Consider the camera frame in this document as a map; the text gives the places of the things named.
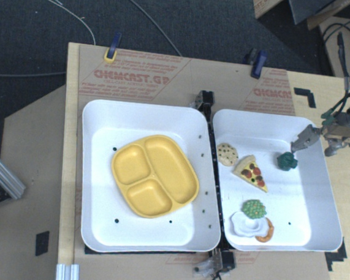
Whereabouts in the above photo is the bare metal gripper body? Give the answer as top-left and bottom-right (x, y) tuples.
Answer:
(320, 110), (350, 146)

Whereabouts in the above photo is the dark green broccoli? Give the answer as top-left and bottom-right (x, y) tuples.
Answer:
(275, 150), (299, 172)

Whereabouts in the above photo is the yellow pizza slice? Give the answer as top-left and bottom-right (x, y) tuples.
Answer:
(230, 152), (273, 194)

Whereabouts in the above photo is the white plastic tray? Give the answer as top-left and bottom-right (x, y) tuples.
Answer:
(69, 96), (234, 264)
(199, 107), (350, 261)

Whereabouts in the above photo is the beige chocolate chip biscuit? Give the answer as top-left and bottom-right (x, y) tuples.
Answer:
(215, 141), (240, 168)

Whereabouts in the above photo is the green peas heap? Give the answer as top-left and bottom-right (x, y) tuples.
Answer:
(241, 198), (270, 221)

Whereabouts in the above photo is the thin black and white rod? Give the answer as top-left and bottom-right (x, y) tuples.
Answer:
(192, 104), (239, 253)

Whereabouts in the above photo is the brown pretzel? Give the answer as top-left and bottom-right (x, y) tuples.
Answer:
(254, 216), (276, 244)

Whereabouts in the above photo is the white fried egg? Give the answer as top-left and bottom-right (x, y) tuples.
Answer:
(228, 210), (271, 240)

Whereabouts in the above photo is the brown cardboard board red print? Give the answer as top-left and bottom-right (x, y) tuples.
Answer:
(56, 44), (350, 280)

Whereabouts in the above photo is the yellow divided plate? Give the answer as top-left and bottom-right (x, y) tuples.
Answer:
(106, 129), (205, 223)

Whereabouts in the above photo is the black block with thin wires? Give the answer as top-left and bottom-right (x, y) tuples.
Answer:
(216, 249), (238, 273)
(195, 89), (215, 113)

